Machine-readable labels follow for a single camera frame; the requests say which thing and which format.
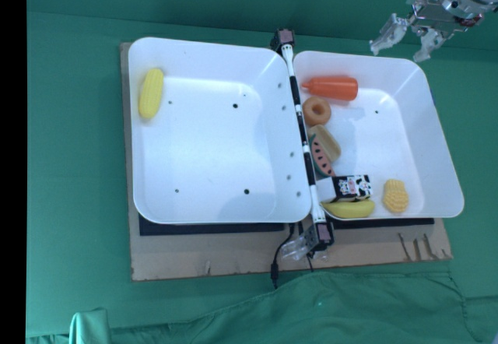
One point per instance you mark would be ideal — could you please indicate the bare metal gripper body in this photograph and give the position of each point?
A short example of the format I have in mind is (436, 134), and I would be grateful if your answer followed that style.
(437, 11)

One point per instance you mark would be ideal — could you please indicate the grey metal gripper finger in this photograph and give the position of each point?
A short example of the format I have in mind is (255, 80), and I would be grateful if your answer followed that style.
(391, 29)
(430, 44)

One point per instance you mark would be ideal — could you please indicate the orange sauce bottle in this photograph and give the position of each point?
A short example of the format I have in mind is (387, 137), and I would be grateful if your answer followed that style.
(334, 88)

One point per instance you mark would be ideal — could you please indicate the white plastic tray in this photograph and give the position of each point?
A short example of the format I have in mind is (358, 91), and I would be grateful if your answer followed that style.
(393, 132)
(210, 148)

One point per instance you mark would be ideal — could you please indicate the orange doughnut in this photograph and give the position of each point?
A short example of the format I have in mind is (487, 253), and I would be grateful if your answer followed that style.
(311, 116)

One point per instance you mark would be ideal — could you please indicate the black and white thin rod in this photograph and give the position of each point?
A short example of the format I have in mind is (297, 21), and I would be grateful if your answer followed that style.
(296, 101)

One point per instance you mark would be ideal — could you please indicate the tan hot dog bun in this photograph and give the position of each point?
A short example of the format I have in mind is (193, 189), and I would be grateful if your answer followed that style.
(330, 142)

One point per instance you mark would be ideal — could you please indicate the red watermelon slice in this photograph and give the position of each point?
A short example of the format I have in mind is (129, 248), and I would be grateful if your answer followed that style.
(322, 161)

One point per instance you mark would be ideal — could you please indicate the short yellow corn piece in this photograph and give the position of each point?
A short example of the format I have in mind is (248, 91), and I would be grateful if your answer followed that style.
(395, 196)

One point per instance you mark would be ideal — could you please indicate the cow print milk carton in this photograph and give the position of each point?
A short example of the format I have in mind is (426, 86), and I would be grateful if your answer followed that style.
(352, 187)

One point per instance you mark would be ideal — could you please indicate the yellow banana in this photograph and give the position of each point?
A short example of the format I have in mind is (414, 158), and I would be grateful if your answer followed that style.
(350, 209)

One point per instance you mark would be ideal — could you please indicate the yellow corn cob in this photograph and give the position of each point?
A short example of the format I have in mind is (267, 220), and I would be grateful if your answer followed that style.
(151, 93)

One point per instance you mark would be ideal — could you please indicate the brown cardboard board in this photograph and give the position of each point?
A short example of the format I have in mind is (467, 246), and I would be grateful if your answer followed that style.
(233, 253)

